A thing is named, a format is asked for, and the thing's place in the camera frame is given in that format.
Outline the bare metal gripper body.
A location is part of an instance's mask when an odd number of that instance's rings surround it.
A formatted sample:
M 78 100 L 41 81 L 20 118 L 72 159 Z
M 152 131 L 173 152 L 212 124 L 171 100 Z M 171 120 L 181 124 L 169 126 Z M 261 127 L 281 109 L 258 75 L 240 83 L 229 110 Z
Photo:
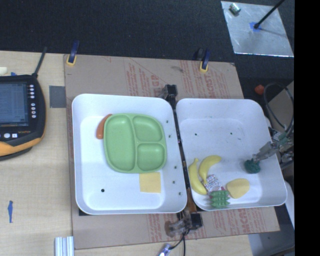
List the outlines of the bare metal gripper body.
M 289 153 L 291 148 L 294 146 L 294 140 L 291 135 L 283 131 L 273 131 L 271 133 L 272 142 L 277 144 L 278 154 L 280 157 Z

